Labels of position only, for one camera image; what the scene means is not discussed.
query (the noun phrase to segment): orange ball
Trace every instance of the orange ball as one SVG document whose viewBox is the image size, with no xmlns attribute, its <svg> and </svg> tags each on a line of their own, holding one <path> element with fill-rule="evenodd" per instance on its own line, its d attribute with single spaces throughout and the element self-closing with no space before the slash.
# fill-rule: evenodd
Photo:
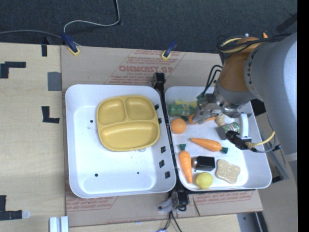
<svg viewBox="0 0 309 232">
<path fill-rule="evenodd" d="M 173 133 L 181 134 L 187 128 L 187 123 L 182 118 L 176 118 L 172 120 L 170 124 L 170 129 Z"/>
</svg>

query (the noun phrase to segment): white tray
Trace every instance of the white tray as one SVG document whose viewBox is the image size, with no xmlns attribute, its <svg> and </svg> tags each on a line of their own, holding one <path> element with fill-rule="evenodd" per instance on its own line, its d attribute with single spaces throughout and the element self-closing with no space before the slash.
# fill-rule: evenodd
<svg viewBox="0 0 309 232">
<path fill-rule="evenodd" d="M 170 87 L 165 92 L 165 100 L 167 106 L 174 103 L 176 100 L 192 102 L 196 101 L 196 97 L 204 90 L 204 87 Z M 252 142 L 260 142 L 261 137 L 257 127 L 257 123 L 253 114 L 252 106 L 250 103 L 245 105 L 242 112 L 252 113 L 248 118 L 249 124 L 249 136 L 252 137 Z M 176 116 L 169 117 L 171 122 Z M 225 116 L 225 122 L 239 123 L 237 118 L 232 119 Z M 218 134 L 218 125 L 214 120 L 208 121 L 203 124 L 187 124 L 186 131 L 182 134 L 172 133 L 172 141 L 177 161 L 177 166 L 179 170 L 179 176 L 181 183 L 191 191 L 201 191 L 201 189 L 196 184 L 188 183 L 184 173 L 182 171 L 181 165 L 179 163 L 178 154 L 180 153 L 179 144 L 186 144 L 186 150 L 190 153 L 191 157 L 197 156 L 208 156 L 214 157 L 215 163 L 217 160 L 225 159 L 226 161 L 238 165 L 241 172 L 238 176 L 237 182 L 235 184 L 229 184 L 224 180 L 218 179 L 215 176 L 215 171 L 209 172 L 214 177 L 213 184 L 209 189 L 203 189 L 202 191 L 214 191 L 214 190 L 232 190 L 232 189 L 262 189 L 266 188 L 271 183 L 271 171 L 268 164 L 267 156 L 265 153 L 253 153 L 250 150 L 240 150 L 235 147 L 227 139 L 222 140 Z M 228 147 L 228 153 L 224 154 L 222 152 L 212 152 L 210 150 L 204 149 L 201 146 L 190 141 L 190 138 L 208 138 L 219 141 L 222 147 Z M 264 150 L 263 146 L 256 147 L 258 150 Z M 195 177 L 202 171 L 193 171 L 193 182 Z"/>
<path fill-rule="evenodd" d="M 151 147 L 128 152 L 104 148 L 98 137 L 96 109 L 104 99 L 121 95 L 143 95 L 154 105 L 160 137 Z M 73 85 L 66 95 L 69 181 L 81 198 L 168 192 L 176 175 L 161 100 L 148 86 Z"/>
</svg>

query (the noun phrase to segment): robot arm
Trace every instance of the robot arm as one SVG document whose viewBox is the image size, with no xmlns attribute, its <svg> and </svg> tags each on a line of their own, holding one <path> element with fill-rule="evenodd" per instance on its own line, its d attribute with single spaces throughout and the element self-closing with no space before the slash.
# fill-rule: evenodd
<svg viewBox="0 0 309 232">
<path fill-rule="evenodd" d="M 213 94 L 197 97 L 193 122 L 225 114 L 253 99 L 264 102 L 267 115 L 297 182 L 297 33 L 280 41 L 237 39 L 223 65 Z"/>
</svg>

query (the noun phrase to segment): yellow plate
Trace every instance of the yellow plate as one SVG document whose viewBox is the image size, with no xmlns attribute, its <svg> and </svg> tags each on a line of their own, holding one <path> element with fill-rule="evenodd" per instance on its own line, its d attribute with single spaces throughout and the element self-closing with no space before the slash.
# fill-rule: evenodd
<svg viewBox="0 0 309 232">
<path fill-rule="evenodd" d="M 160 126 L 152 102 L 141 95 L 117 96 L 97 107 L 98 136 L 111 151 L 138 150 L 153 145 Z"/>
</svg>

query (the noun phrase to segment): wooden table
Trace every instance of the wooden table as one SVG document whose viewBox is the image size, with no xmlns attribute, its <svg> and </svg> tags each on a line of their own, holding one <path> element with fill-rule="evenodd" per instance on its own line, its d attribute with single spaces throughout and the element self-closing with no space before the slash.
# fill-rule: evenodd
<svg viewBox="0 0 309 232">
<path fill-rule="evenodd" d="M 62 92 L 48 91 L 47 74 L 61 72 L 60 46 L 0 43 L 0 63 L 26 62 L 10 68 L 0 79 L 0 195 L 7 195 L 6 210 L 29 210 L 30 218 L 0 221 L 0 231 L 48 231 L 49 217 L 66 215 Z M 44 123 L 42 106 L 59 123 Z M 181 218 L 182 231 L 239 232 L 237 215 Z M 166 221 L 109 224 L 70 228 L 73 232 L 155 232 Z M 178 231 L 172 222 L 169 232 Z"/>
</svg>

